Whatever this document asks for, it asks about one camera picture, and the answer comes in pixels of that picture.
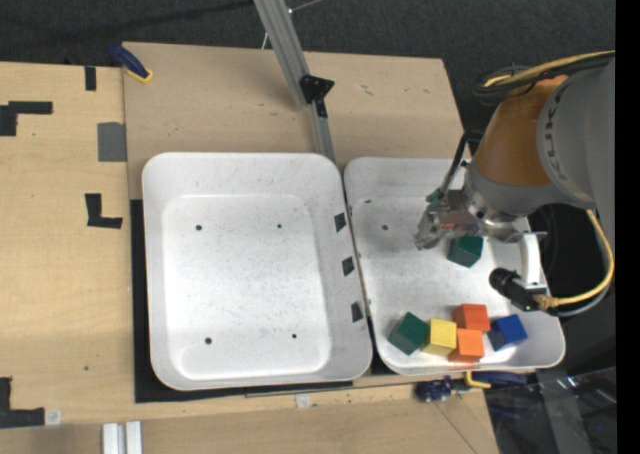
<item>empty white tray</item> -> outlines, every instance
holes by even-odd
[[[180,390],[350,380],[372,346],[336,166],[165,153],[142,175],[151,362]]]
[[[496,267],[520,272],[518,244],[485,239],[482,257],[471,268],[447,260],[447,242],[431,250],[415,247],[413,235],[427,206],[425,196],[442,183],[450,165],[444,159],[366,157],[346,168],[345,189],[380,357],[404,375],[556,365],[565,349],[559,320],[543,312],[521,312],[489,285]],[[461,170],[452,187],[460,188],[462,176]],[[528,229],[526,220],[520,229]],[[485,304],[490,319],[518,314],[528,339],[496,352],[484,335],[485,356],[471,366],[420,350],[407,356],[387,340],[406,312],[424,321],[451,320],[451,312],[462,303]]]

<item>red-orange block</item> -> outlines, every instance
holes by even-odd
[[[451,317],[453,322],[458,325],[458,328],[479,330],[485,333],[491,330],[491,323],[489,322],[489,315],[485,305],[465,303],[456,308],[451,313]]]
[[[449,354],[450,362],[475,363],[484,356],[480,330],[458,328],[458,346]]]

